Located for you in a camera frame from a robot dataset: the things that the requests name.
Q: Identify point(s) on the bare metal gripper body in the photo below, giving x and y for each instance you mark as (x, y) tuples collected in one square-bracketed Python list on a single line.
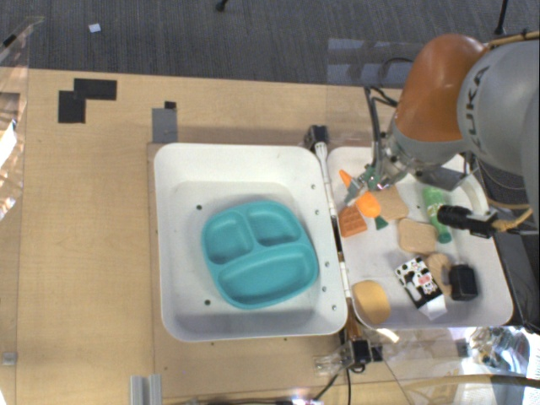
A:
[(392, 170)]

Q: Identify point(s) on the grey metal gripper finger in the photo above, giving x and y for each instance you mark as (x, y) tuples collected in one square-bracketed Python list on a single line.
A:
[(351, 193), (363, 184)]

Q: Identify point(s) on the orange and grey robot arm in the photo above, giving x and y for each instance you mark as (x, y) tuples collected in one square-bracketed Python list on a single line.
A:
[(498, 99)]

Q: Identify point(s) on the small orange carrot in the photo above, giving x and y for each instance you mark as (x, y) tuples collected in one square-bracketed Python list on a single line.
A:
[(345, 177)]

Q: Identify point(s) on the orange carrot with green top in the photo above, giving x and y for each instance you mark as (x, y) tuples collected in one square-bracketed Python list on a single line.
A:
[(368, 205)]

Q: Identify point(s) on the thin black and white rod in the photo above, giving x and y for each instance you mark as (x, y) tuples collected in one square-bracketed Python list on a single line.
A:
[(327, 184)]

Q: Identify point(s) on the orange waffle biscuit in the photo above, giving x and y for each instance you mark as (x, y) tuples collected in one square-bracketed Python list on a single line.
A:
[(352, 223)]

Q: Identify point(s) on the tan bread slice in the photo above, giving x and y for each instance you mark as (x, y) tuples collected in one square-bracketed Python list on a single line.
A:
[(393, 205), (417, 236)]

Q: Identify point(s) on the green bottle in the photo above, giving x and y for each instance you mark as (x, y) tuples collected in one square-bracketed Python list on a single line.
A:
[(432, 203)]

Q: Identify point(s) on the white plastic tray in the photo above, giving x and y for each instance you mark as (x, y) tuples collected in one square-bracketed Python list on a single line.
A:
[(253, 171), (379, 264)]

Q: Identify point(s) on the tan biscuit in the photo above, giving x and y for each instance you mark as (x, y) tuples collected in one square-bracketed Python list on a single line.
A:
[(439, 268)]

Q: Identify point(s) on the tan bread roll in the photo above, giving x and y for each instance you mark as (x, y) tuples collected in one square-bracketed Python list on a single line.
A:
[(371, 302)]

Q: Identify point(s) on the cow print milk carton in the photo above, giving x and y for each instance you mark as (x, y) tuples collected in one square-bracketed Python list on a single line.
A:
[(417, 283)]

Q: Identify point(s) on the teal divided plate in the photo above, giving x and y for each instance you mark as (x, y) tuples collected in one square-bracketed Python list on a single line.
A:
[(261, 268)]

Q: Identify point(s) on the black box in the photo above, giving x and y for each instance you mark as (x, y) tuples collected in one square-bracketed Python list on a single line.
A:
[(463, 283)]

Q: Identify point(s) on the black cylinder on white bracket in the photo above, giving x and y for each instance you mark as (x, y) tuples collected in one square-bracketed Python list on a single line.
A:
[(457, 217)]

